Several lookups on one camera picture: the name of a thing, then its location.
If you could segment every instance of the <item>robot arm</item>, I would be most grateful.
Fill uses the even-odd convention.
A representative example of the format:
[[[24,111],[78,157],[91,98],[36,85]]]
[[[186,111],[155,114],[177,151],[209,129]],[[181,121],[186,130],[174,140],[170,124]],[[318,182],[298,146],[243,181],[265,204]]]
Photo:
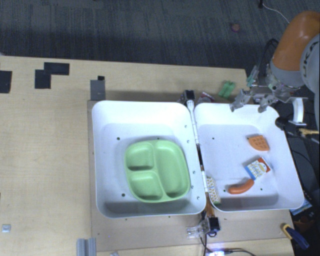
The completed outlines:
[[[267,67],[266,84],[257,84],[259,71],[254,68],[249,91],[240,92],[230,105],[231,110],[242,107],[250,98],[260,104],[259,112],[277,101],[297,105],[297,98],[292,95],[305,84],[315,93],[314,109],[319,129],[319,32],[319,12],[298,14],[286,28]]]

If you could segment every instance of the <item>orange cookie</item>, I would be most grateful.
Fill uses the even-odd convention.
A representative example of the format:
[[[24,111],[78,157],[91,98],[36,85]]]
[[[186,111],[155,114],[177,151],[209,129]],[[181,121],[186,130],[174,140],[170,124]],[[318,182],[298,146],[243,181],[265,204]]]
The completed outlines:
[[[248,138],[250,145],[259,151],[268,151],[270,150],[269,145],[266,139],[262,135],[253,136]]]

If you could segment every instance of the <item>green object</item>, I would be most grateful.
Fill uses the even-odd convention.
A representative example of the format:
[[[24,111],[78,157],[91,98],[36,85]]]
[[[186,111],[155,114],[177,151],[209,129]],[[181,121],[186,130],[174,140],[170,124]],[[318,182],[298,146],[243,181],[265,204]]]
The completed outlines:
[[[228,99],[235,87],[236,85],[234,82],[227,81],[223,84],[223,87],[218,95],[222,98]]]
[[[247,81],[246,86],[250,88],[255,80],[252,75],[249,75],[249,77],[246,79],[246,81]]]
[[[169,140],[148,140],[130,145],[125,151],[124,166],[130,191],[142,202],[177,200],[190,189],[184,153]]]

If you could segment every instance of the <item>toy sausage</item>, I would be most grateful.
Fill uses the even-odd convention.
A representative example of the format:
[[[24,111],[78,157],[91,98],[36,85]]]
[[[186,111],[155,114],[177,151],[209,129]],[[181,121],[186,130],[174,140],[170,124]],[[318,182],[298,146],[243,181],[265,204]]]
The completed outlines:
[[[250,178],[243,185],[229,187],[228,192],[233,195],[242,194],[248,191],[254,184],[254,180]]]

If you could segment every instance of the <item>white tray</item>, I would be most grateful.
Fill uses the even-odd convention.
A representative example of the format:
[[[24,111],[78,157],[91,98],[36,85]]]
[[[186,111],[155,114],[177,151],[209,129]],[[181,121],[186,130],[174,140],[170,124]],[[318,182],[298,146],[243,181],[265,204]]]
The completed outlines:
[[[106,217],[198,214],[206,197],[188,109],[178,103],[100,101],[92,109],[96,205]],[[129,190],[125,151],[133,143],[170,140],[182,148],[191,188],[182,198],[144,203]]]
[[[258,113],[258,107],[245,105],[231,112],[228,104],[203,103],[194,110],[204,169],[216,181],[221,211],[294,209],[304,201],[286,136],[275,125],[279,115],[272,107]],[[251,147],[247,137],[252,135],[263,135],[270,150]],[[250,179],[244,166],[259,157],[272,170],[247,192],[229,194],[230,185]]]
[[[258,113],[246,105],[231,112],[228,104],[202,103],[195,108],[203,164],[216,180],[221,211],[292,209],[304,200],[301,185],[283,131],[275,126],[278,114],[272,108]],[[199,158],[188,109],[172,102],[100,101],[92,109],[96,205],[109,218],[185,215],[201,212],[206,204]],[[246,136],[262,134],[270,151],[251,148]],[[136,142],[164,139],[178,144],[185,155],[191,187],[181,199],[143,203],[131,195],[124,155]],[[256,180],[246,193],[224,190],[249,175],[244,169],[262,156],[272,171]]]

